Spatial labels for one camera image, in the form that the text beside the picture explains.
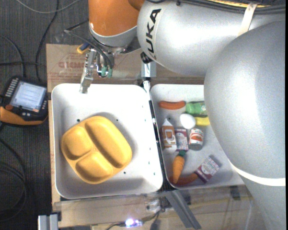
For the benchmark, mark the pink and white carton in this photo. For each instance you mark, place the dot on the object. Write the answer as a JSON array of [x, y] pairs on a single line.
[[181, 140]]

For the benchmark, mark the orange toy carrot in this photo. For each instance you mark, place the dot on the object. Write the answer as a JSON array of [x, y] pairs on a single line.
[[178, 166]]

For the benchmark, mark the white egg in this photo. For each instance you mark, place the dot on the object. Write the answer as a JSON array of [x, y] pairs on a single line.
[[187, 121]]

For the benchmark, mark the orange and white carton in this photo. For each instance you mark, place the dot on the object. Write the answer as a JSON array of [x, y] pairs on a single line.
[[168, 135]]

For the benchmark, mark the yellow divided plate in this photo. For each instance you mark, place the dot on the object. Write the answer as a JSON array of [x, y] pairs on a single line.
[[95, 147]]

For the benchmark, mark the orange-red toy sausage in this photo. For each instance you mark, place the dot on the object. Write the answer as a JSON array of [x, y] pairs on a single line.
[[188, 179]]

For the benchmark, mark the maroon and white carton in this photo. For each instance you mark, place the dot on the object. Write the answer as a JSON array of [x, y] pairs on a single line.
[[208, 169]]

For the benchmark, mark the yellow rounded toy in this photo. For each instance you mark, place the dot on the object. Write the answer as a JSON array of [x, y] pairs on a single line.
[[202, 121]]

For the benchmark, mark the white plastic tray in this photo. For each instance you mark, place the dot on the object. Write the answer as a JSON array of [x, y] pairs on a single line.
[[201, 95], [105, 99]]

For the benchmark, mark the red toy sausage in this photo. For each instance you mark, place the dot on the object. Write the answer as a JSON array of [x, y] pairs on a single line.
[[172, 105]]

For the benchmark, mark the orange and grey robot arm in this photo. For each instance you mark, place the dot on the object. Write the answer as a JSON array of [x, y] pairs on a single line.
[[187, 39]]

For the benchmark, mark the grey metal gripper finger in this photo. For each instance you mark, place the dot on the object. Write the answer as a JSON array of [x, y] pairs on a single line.
[[86, 83]]

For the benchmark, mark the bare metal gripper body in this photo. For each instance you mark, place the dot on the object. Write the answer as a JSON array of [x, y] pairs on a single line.
[[99, 56]]

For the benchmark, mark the black cylinder on white bracket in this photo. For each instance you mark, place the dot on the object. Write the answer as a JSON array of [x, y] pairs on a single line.
[[148, 70]]

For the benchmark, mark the red and white can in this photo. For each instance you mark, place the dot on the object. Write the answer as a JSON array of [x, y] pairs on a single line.
[[196, 138]]

